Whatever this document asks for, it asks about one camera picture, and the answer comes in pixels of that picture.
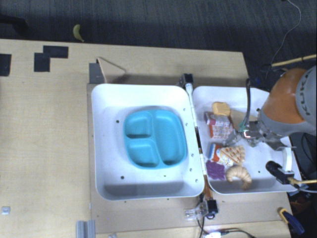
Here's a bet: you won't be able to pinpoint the black block with thin wires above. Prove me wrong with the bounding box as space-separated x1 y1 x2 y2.
207 199 219 220
181 73 194 86

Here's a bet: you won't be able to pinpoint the tan toast slice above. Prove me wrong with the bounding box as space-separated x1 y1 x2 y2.
211 101 232 117

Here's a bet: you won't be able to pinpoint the black cylinder on white bracket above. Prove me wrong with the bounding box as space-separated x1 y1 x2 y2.
265 146 297 184

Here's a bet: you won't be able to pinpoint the tan croissant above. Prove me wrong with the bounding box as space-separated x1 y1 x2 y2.
225 165 253 190

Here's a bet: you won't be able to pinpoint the red and white carton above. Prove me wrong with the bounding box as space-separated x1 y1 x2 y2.
204 111 235 140

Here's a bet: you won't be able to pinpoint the orange white and blue carton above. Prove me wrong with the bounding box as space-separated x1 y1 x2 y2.
207 143 235 168

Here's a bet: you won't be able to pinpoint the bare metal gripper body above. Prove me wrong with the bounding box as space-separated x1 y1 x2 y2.
241 120 283 148

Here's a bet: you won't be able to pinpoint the yellow banana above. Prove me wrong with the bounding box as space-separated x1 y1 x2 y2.
72 24 85 43

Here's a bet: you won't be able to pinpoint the purple grapes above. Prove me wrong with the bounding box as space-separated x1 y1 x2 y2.
205 159 226 181

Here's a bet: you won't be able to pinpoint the tan waffle slice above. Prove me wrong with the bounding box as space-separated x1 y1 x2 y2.
219 145 246 165

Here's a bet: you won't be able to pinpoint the white plastic tray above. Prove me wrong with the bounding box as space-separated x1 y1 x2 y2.
91 83 206 202
192 85 302 196

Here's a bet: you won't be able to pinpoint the blue divided plate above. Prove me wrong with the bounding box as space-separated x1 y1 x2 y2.
123 109 188 169

